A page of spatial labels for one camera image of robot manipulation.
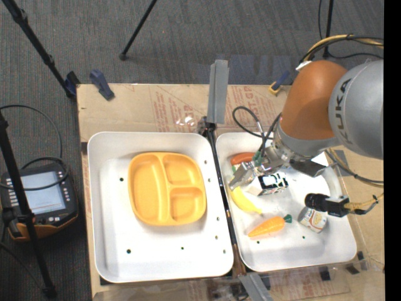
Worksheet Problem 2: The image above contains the brown cardboard board red print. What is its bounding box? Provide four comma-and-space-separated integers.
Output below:
76, 83, 384, 301

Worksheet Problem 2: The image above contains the orange carrot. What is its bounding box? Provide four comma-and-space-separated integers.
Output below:
247, 214, 293, 239

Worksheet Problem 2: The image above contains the red sausage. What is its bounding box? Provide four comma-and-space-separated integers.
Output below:
230, 152, 256, 166

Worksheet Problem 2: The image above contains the black block with thin wires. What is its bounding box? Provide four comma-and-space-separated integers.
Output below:
198, 116, 217, 135

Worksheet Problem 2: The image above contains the black and white carton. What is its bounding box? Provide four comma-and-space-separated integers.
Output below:
247, 171, 290, 198

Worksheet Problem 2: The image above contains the small white can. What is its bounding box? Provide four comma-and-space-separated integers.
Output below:
297, 206, 328, 234

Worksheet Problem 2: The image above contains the white plastic tray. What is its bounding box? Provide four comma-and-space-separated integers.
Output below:
86, 131, 235, 284
215, 131, 358, 273

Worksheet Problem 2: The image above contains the yellow divided plate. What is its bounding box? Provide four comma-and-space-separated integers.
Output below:
127, 151, 208, 226

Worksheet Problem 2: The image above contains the thin black rod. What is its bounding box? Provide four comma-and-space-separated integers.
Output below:
207, 127, 246, 276

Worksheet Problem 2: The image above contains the yellow banana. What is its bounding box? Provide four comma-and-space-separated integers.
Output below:
230, 186, 263, 215

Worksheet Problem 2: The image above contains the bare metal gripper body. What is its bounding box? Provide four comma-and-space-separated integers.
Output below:
247, 144, 297, 176

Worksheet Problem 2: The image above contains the black cylinder on white bracket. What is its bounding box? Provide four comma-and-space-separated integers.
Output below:
304, 161, 350, 218

